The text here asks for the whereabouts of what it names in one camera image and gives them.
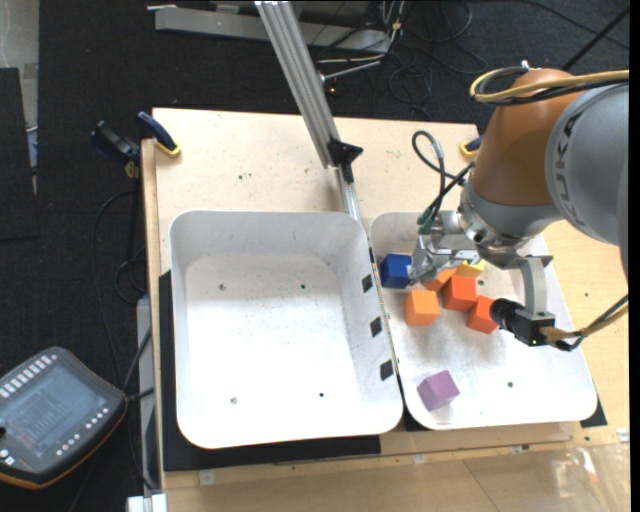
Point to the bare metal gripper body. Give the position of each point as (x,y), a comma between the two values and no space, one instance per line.
(450,235)

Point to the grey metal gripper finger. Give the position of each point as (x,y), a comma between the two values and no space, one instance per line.
(419,270)
(449,262)

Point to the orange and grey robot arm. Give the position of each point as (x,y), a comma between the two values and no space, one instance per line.
(530,150)

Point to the yellow cube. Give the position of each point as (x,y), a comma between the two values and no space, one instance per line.
(470,271)

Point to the blue cube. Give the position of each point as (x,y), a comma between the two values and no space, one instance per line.
(392,272)

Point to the light orange cube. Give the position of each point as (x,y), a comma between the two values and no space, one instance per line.
(421,307)

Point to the purple cube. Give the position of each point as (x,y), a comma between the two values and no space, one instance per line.
(438,391)

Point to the white plastic tray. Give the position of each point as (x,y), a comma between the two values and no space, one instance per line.
(500,380)
(270,340)

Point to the pale wood board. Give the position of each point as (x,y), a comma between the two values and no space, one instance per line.
(250,165)

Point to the black cylinder on white bracket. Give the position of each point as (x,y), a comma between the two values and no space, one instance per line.
(525,320)

